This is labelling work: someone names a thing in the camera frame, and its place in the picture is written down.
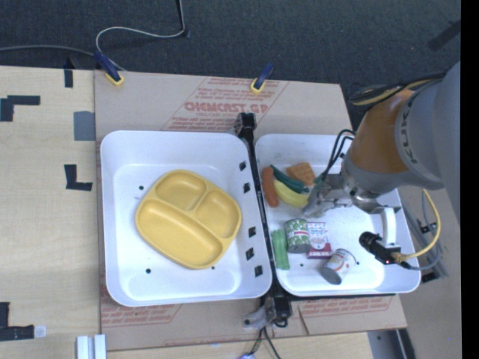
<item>yellow divided plate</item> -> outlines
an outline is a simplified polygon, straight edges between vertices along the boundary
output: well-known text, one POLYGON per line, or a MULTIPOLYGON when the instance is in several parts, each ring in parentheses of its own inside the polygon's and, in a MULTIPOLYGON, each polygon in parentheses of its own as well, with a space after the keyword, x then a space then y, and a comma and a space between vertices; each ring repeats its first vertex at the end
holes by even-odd
POLYGON ((241 209, 225 191, 191 171, 162 176, 135 215, 140 235, 161 254, 190 269, 219 261, 241 225, 241 209))

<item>orange sausage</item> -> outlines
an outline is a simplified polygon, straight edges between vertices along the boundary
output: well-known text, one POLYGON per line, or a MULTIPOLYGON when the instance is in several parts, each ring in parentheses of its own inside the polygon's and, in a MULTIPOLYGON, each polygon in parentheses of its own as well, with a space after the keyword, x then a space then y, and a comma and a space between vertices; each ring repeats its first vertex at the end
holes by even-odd
POLYGON ((279 199, 275 193, 275 186, 273 180, 275 179, 273 169, 268 166, 261 172, 261 179, 263 180, 263 193, 266 198, 266 202, 271 207, 277 207, 279 205, 279 199))

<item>cardboard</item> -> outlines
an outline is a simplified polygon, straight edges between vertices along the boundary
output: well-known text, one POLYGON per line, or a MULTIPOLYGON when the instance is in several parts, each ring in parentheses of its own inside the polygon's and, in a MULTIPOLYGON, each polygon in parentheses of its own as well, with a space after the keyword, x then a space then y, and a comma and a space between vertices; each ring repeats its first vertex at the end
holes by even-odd
MULTIPOLYGON (((95 113, 100 232, 101 328, 109 350, 253 340, 242 319, 258 299, 128 308, 116 304, 104 284, 100 143, 115 130, 228 132, 240 112, 255 113, 255 137, 269 133, 330 134, 350 128, 339 85, 267 81, 256 96, 251 80, 124 72, 112 85, 95 72, 95 113)), ((398 296, 294 301, 286 328, 274 337, 303 337, 403 328, 398 296)))

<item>soda can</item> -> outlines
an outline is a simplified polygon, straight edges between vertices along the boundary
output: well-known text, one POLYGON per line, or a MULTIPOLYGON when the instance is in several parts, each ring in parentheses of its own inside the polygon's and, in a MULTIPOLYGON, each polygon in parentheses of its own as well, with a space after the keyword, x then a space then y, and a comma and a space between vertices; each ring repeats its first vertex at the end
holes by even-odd
POLYGON ((305 219, 295 218, 284 222, 284 231, 288 253, 300 254, 310 251, 308 222, 305 219))
POLYGON ((356 266, 355 257, 346 249, 337 249, 320 269, 324 279, 331 284, 341 284, 346 274, 356 266))

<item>black connector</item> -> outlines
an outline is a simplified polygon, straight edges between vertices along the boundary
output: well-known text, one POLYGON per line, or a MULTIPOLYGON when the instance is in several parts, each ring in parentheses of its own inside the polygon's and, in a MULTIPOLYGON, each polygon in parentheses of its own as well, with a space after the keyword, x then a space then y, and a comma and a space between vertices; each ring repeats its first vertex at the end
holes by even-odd
POLYGON ((386 248, 384 245, 379 243, 380 241, 382 241, 382 238, 370 231, 365 231, 359 237, 359 244, 373 254, 374 257, 383 265, 395 263, 392 253, 400 253, 401 248, 399 246, 386 248))

